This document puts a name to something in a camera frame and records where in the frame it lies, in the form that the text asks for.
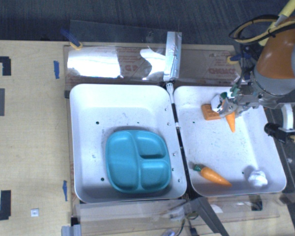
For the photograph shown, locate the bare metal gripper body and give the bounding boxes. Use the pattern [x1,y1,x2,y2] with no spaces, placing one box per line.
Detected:
[232,85,295,118]

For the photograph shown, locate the orange carrot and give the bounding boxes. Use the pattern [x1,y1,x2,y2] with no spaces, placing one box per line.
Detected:
[192,164,233,187]
[221,99,236,133]

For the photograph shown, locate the orange biscuit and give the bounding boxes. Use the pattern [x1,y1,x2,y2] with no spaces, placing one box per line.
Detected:
[201,103,222,121]

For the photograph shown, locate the white plastic tray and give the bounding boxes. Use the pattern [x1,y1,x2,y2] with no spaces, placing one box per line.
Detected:
[69,83,188,204]
[173,85,287,198]

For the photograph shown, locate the white crumpled lump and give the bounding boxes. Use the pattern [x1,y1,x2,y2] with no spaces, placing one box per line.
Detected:
[247,170,268,188]

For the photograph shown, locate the blue divided plate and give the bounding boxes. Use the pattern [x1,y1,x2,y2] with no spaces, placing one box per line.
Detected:
[105,129,173,194]

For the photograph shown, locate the black cylinder on white bracket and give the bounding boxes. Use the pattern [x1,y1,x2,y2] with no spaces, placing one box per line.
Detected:
[264,103,295,144]

